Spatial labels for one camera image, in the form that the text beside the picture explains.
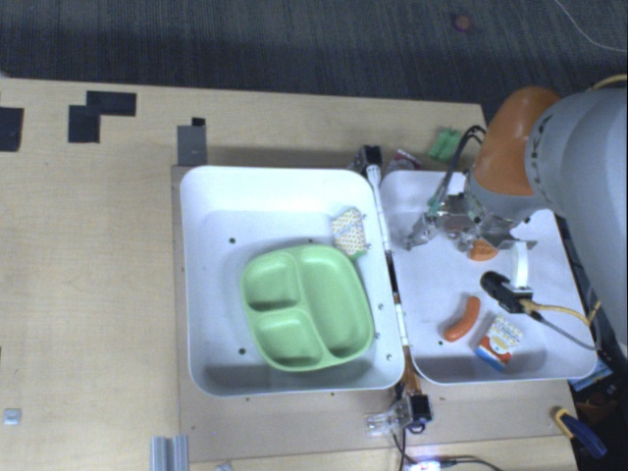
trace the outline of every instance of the black cable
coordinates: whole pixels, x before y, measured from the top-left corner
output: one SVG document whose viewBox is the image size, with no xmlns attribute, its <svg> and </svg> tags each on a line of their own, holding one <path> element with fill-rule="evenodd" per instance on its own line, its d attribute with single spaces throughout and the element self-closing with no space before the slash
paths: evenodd
<svg viewBox="0 0 628 471">
<path fill-rule="evenodd" d="M 418 426 L 407 428 L 407 430 L 413 435 L 421 435 L 425 432 L 425 424 L 419 424 Z"/>
<path fill-rule="evenodd" d="M 399 381 L 397 384 L 394 385 L 394 400 L 392 401 L 392 404 L 397 403 L 401 399 L 404 389 L 405 384 L 403 383 L 403 381 Z"/>
<path fill-rule="evenodd" d="M 396 449 L 401 453 L 401 462 L 399 462 L 399 471 L 403 471 L 403 463 L 407 460 L 410 464 L 416 464 L 417 461 L 410 457 L 407 453 L 405 453 L 405 429 L 401 430 L 401 445 L 399 444 L 399 440 L 396 437 L 395 433 L 392 433 L 392 439 L 394 440 L 394 445 Z"/>
<path fill-rule="evenodd" d="M 452 464 L 452 465 L 456 465 L 456 464 L 483 464 L 483 465 L 493 469 L 493 471 L 502 471 L 500 468 L 498 468 L 494 464 L 491 464 L 491 462 L 487 462 L 486 460 L 479 459 L 477 457 L 470 457 L 470 458 L 454 457 L 452 459 L 452 461 L 455 461 L 455 464 Z"/>
<path fill-rule="evenodd" d="M 441 184 L 439 184 L 436 192 L 434 192 L 434 195 L 430 199 L 430 202 L 428 202 L 431 207 L 436 207 L 433 205 L 432 201 L 441 203 L 445 199 L 447 190 L 449 189 L 449 182 L 451 182 L 451 176 L 453 175 L 453 171 L 458 165 L 460 155 L 462 155 L 462 150 L 464 150 L 464 147 L 468 143 L 469 139 L 471 139 L 472 137 L 476 137 L 478 140 L 480 140 L 476 132 L 481 132 L 482 134 L 487 133 L 482 126 L 471 126 L 460 138 L 460 141 L 458 141 L 458 146 L 456 146 L 455 152 L 453 152 L 453 157 L 451 157 L 451 160 L 449 161 L 449 166 L 447 167 L 445 177 L 443 178 Z"/>
<path fill-rule="evenodd" d="M 587 350 L 596 350 L 595 347 L 592 347 L 586 343 L 584 343 L 583 341 L 580 341 L 578 339 L 576 339 L 573 335 L 568 334 L 567 332 L 565 332 L 562 328 L 559 328 L 557 325 L 550 323 L 550 321 L 548 321 L 546 318 L 544 318 L 541 314 L 539 314 L 538 312 L 532 312 L 530 314 L 528 314 L 532 319 L 534 319 L 535 321 L 538 321 L 539 323 L 541 323 L 542 325 L 547 326 L 548 328 L 551 328 L 552 330 L 554 330 L 555 332 L 563 335 L 566 339 L 570 339 L 572 342 L 576 343 L 577 345 L 580 345 L 581 347 L 587 349 Z"/>
<path fill-rule="evenodd" d="M 482 141 L 482 139 L 480 139 L 480 136 L 478 136 L 477 134 L 471 134 L 471 137 L 473 139 L 475 139 L 480 144 L 482 144 L 484 142 L 484 141 Z"/>
</svg>

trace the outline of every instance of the green plate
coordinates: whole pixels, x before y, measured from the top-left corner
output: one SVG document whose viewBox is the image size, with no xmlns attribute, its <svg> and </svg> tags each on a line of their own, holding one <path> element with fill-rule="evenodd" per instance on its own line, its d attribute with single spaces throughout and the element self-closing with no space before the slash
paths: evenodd
<svg viewBox="0 0 628 471">
<path fill-rule="evenodd" d="M 306 244 L 258 256 L 246 265 L 241 290 L 257 348 L 279 370 L 339 365 L 373 340 L 360 278 L 334 247 Z"/>
</svg>

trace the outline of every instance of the white cable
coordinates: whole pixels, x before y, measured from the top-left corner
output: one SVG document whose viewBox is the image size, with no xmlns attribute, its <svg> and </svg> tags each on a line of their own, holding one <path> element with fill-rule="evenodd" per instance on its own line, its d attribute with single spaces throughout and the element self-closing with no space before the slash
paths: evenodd
<svg viewBox="0 0 628 471">
<path fill-rule="evenodd" d="M 600 47 L 602 49 L 606 49 L 609 51 L 615 51 L 615 52 L 628 52 L 628 49 L 620 49 L 619 47 L 611 47 L 609 45 L 604 45 L 602 43 L 596 42 L 595 40 L 593 40 L 587 33 L 585 33 L 576 23 L 576 21 L 571 17 L 571 14 L 569 14 L 569 12 L 567 11 L 567 9 L 565 9 L 565 6 L 562 5 L 558 0 L 553 0 L 555 2 L 555 4 L 560 7 L 560 10 L 562 12 L 565 13 L 565 16 L 567 16 L 567 18 L 569 18 L 569 21 L 571 22 L 571 24 L 573 24 L 574 26 L 576 26 L 576 29 L 578 31 L 580 31 L 580 33 L 582 34 L 582 36 L 584 36 L 587 40 L 589 40 L 592 44 L 596 45 L 597 47 Z"/>
<path fill-rule="evenodd" d="M 384 214 L 382 195 L 380 194 L 380 183 L 382 182 L 382 172 L 380 171 L 380 167 L 376 166 L 375 164 L 371 164 L 366 168 L 366 176 L 368 182 L 373 188 L 373 197 L 375 198 L 377 218 L 380 222 L 380 231 L 382 231 L 382 244 L 384 245 L 384 251 L 392 251 L 391 233 L 389 231 L 389 224 L 386 221 L 386 215 Z"/>
</svg>

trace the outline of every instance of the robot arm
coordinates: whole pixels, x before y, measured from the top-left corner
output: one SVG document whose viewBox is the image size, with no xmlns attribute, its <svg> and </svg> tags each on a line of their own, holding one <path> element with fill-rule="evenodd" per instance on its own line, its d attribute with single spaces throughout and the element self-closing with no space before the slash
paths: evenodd
<svg viewBox="0 0 628 471">
<path fill-rule="evenodd" d="M 455 232 L 462 248 L 483 238 L 497 249 L 539 209 L 565 218 L 585 272 L 618 340 L 626 331 L 626 88 L 560 99 L 540 87 L 501 106 L 467 176 L 462 196 L 424 214 L 407 239 Z"/>
</svg>

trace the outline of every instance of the dish sponge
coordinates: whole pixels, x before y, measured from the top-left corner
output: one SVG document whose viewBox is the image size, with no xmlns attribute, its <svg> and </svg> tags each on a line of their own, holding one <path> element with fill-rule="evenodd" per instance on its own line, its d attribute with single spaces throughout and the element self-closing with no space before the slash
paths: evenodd
<svg viewBox="0 0 628 471">
<path fill-rule="evenodd" d="M 334 244 L 351 260 L 366 254 L 368 245 L 364 226 L 362 225 L 362 213 L 356 208 L 347 209 L 340 216 L 332 220 L 332 233 Z"/>
</svg>

